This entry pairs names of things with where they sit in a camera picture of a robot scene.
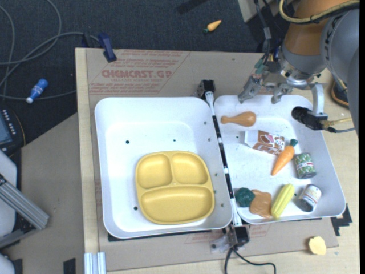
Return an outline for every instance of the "food box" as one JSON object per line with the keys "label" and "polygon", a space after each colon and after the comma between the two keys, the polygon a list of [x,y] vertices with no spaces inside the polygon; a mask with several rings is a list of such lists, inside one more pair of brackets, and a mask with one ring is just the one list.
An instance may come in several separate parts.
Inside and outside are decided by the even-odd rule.
{"label": "food box", "polygon": [[252,149],[278,155],[285,147],[285,138],[261,130],[245,131],[244,142]]}

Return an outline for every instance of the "dark carpet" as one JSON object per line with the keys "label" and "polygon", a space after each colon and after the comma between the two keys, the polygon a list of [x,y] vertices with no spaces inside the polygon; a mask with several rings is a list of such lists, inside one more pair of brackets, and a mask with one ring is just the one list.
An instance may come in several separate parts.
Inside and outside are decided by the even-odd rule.
{"label": "dark carpet", "polygon": [[[116,49],[261,51],[262,25],[257,17],[245,23],[237,0],[50,1],[62,19],[61,33],[97,36],[105,32]],[[202,32],[218,19],[223,23],[214,35]],[[276,20],[282,28],[287,27],[280,17]],[[83,46],[82,36],[61,37],[35,59],[20,64],[6,62],[42,53],[55,41],[29,55],[58,32],[56,10],[46,0],[0,0],[0,103],[18,115],[27,143],[77,112],[75,92],[59,95],[75,91],[74,49]],[[13,37],[14,50],[9,60]],[[25,98],[40,78],[46,78],[49,86],[42,99],[27,104]]]}

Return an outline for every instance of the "green can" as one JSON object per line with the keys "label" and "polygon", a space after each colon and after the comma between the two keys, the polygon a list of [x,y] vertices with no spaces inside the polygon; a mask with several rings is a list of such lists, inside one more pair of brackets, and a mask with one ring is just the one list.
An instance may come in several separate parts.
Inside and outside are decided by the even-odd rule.
{"label": "green can", "polygon": [[304,152],[296,155],[294,161],[299,179],[309,179],[317,174],[314,169],[312,157],[309,153]]}

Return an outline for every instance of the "yellow plate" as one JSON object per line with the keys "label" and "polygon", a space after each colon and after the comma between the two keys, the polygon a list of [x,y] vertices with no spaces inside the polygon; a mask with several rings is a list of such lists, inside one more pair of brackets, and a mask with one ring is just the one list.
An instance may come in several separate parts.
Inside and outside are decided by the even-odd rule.
{"label": "yellow plate", "polygon": [[214,192],[208,168],[188,151],[143,156],[136,167],[138,201],[144,216],[157,224],[182,224],[208,217]]}

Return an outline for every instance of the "tin can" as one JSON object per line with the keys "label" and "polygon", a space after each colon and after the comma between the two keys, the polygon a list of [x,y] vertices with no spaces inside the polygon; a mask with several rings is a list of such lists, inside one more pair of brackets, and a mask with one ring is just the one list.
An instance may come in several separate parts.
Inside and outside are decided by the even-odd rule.
{"label": "tin can", "polygon": [[305,152],[294,156],[294,161],[299,179],[309,179],[317,174],[309,153]]}
{"label": "tin can", "polygon": [[321,189],[315,185],[308,184],[298,197],[296,204],[301,210],[305,212],[312,212],[317,206],[318,200],[321,196]]}

